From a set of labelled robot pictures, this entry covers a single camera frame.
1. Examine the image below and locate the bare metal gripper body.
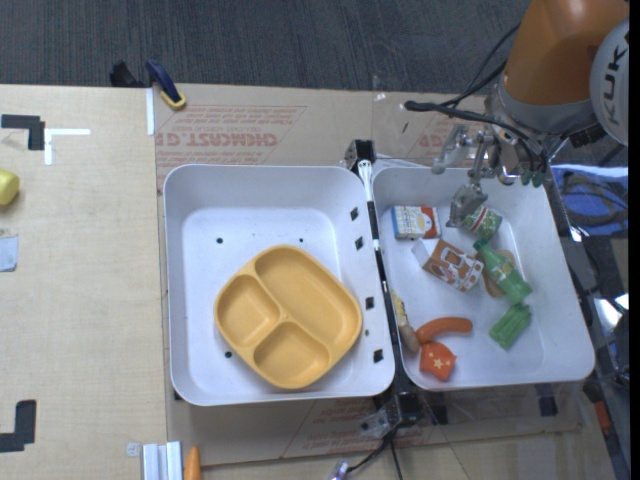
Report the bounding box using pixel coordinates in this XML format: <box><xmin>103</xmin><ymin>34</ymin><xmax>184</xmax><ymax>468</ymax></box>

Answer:
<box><xmin>479</xmin><ymin>122</ymin><xmax>550</xmax><ymax>186</ymax></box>

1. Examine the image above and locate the green and red can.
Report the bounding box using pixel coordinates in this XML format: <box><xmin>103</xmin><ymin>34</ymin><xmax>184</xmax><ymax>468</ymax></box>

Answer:
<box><xmin>459</xmin><ymin>203</ymin><xmax>504</xmax><ymax>242</ymax></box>

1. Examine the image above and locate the blue and orange carton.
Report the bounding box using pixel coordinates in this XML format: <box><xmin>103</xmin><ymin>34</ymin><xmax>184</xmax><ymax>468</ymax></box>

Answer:
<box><xmin>390</xmin><ymin>204</ymin><xmax>443</xmax><ymax>241</ymax></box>

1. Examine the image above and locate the brown and white carton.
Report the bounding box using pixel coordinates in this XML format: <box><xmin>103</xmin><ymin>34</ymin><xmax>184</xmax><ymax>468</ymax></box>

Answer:
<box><xmin>410</xmin><ymin>237</ymin><xmax>486</xmax><ymax>295</ymax></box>

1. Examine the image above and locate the green plastic bottle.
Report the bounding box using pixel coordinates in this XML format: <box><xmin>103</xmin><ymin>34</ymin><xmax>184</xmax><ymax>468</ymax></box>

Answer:
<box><xmin>471</xmin><ymin>237</ymin><xmax>534</xmax><ymax>306</ymax></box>

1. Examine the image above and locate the yellow corn cob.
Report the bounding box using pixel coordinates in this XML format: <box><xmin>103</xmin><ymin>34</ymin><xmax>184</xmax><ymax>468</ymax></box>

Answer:
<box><xmin>390</xmin><ymin>288</ymin><xmax>409</xmax><ymax>327</ymax></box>

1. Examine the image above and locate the orange sausage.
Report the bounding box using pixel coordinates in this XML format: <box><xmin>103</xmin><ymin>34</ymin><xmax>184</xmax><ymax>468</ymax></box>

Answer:
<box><xmin>414</xmin><ymin>316</ymin><xmax>474</xmax><ymax>346</ymax></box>

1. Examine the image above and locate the green ribbed packet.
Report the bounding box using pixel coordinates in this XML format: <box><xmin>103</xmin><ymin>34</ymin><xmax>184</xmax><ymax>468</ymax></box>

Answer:
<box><xmin>487</xmin><ymin>302</ymin><xmax>533</xmax><ymax>352</ymax></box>

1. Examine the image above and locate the tan bread piece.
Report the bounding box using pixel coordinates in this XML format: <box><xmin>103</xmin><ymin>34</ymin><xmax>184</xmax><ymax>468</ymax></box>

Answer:
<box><xmin>398</xmin><ymin>319</ymin><xmax>422</xmax><ymax>355</ymax></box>

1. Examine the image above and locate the white plastic tray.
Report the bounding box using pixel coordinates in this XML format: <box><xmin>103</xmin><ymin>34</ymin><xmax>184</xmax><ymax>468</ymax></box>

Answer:
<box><xmin>162</xmin><ymin>163</ymin><xmax>397</xmax><ymax>408</ymax></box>
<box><xmin>371</xmin><ymin>164</ymin><xmax>597</xmax><ymax>393</ymax></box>

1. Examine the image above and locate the yellow divided plate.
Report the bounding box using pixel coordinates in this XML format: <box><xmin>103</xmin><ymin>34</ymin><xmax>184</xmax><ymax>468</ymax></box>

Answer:
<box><xmin>213</xmin><ymin>243</ymin><xmax>364</xmax><ymax>391</ymax></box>

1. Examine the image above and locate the brown cardboard board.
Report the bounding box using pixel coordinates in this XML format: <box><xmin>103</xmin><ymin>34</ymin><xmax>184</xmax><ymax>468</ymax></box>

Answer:
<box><xmin>152</xmin><ymin>83</ymin><xmax>587</xmax><ymax>467</ymax></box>

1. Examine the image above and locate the orange carrot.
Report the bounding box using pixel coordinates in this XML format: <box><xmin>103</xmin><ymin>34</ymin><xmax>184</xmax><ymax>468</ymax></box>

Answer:
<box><xmin>182</xmin><ymin>445</ymin><xmax>203</xmax><ymax>480</ymax></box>

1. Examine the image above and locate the yellow rounded block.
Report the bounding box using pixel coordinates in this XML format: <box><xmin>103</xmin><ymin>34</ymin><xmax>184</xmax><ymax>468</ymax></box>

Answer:
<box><xmin>0</xmin><ymin>168</ymin><xmax>22</xmax><ymax>207</ymax></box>

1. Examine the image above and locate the black block with thin wires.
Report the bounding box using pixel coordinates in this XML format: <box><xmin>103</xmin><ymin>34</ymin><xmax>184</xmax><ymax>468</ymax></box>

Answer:
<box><xmin>359</xmin><ymin>391</ymin><xmax>427</xmax><ymax>437</ymax></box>
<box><xmin>344</xmin><ymin>139</ymin><xmax>377</xmax><ymax>170</ymax></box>

